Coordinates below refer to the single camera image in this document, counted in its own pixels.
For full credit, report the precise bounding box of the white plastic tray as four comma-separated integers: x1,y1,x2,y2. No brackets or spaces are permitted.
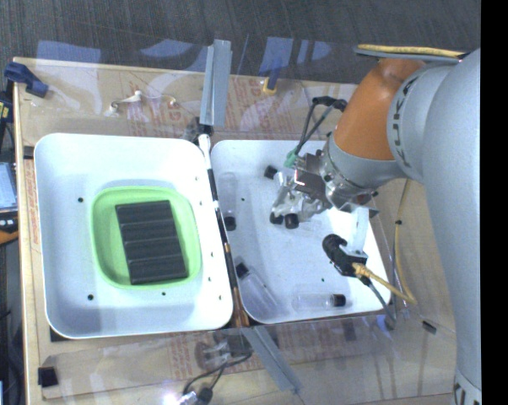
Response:
33,132,235,340
210,139,392,325

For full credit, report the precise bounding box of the brown cardboard board red print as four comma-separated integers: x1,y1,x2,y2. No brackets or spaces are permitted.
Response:
19,63,456,400

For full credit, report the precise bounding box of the black ribbed rectangular block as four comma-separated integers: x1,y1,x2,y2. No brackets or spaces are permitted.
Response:
114,199,189,286

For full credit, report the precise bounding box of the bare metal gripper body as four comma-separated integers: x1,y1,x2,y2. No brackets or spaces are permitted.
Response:
293,151,367,213

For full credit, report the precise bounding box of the green plastic bowl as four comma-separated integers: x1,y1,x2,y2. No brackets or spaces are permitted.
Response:
90,186,203,289

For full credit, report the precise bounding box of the black block with thin wires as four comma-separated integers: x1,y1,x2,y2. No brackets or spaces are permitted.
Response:
226,333,253,358
181,117,215,141

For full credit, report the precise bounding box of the thin black and white rod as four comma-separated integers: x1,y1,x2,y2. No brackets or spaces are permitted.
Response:
197,132,250,327

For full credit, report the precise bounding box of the black cylinder on white bracket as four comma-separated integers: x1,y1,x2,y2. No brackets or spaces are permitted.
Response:
322,207,371,278

